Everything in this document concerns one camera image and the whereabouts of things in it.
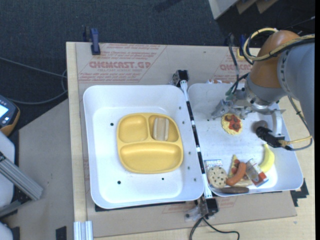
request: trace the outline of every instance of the gray carpet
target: gray carpet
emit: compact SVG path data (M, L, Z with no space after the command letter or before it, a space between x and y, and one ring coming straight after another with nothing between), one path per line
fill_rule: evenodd
M0 0L0 57L61 75L66 42L83 40L85 26L100 42L223 46L229 33L249 35L263 27L289 27L315 15L315 0L279 0L260 14L231 7L214 20L208 0ZM315 21L295 28L315 32ZM45 101L63 92L61 77L0 60L0 94L23 102ZM67 98L40 105L18 103L16 129Z

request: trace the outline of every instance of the yellow device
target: yellow device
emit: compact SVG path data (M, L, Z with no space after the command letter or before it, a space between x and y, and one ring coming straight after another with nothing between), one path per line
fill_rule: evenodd
M7 98L0 95L0 131L9 136L20 117L20 109Z

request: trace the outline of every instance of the toy banana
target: toy banana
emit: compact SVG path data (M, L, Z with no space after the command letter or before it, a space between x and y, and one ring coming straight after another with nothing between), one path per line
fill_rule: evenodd
M275 162L275 154L268 147L268 144L264 144L264 158L261 164L259 164L261 170L266 173L270 170Z

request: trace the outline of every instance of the black bracket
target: black bracket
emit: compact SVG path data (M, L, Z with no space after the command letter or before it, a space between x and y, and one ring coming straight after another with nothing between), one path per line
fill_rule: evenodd
M55 230L55 240L67 240L67 227L63 226Z
M180 87L180 82L182 80L185 80L186 82L188 82L189 74L187 70L177 70L172 76L173 84L176 87Z
M298 207L298 199L307 198L307 196L309 195L309 191L308 191L305 179L303 179L303 184L300 187L300 191L291 190L290 193L291 193L294 206Z

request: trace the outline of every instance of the yellow plate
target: yellow plate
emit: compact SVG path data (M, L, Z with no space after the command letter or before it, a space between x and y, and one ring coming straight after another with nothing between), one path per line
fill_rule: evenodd
M155 122L167 119L165 140L154 137ZM176 122L159 113L134 113L121 118L117 125L117 150L122 165L130 172L158 174L177 169L184 158Z

